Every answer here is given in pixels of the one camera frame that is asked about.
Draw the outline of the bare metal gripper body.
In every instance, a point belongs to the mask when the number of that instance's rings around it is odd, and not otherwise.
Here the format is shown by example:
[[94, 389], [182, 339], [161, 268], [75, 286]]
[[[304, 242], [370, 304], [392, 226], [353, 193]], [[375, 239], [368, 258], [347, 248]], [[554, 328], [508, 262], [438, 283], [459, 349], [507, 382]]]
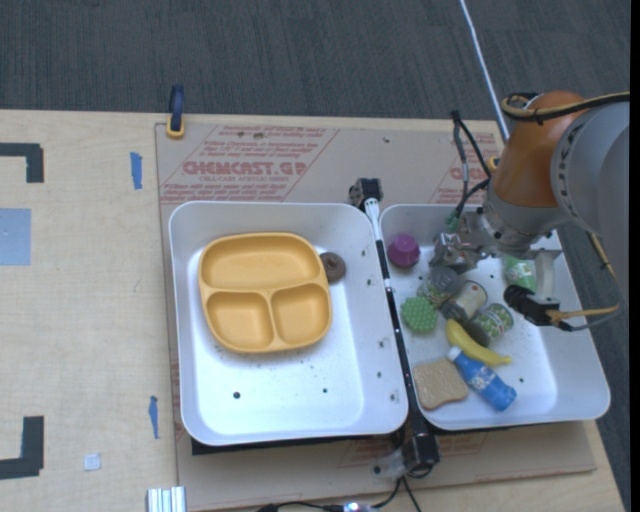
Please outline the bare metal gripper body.
[[531, 236], [489, 211], [461, 213], [433, 242], [429, 267], [448, 267], [458, 274], [475, 269], [480, 261], [493, 257], [531, 258]]

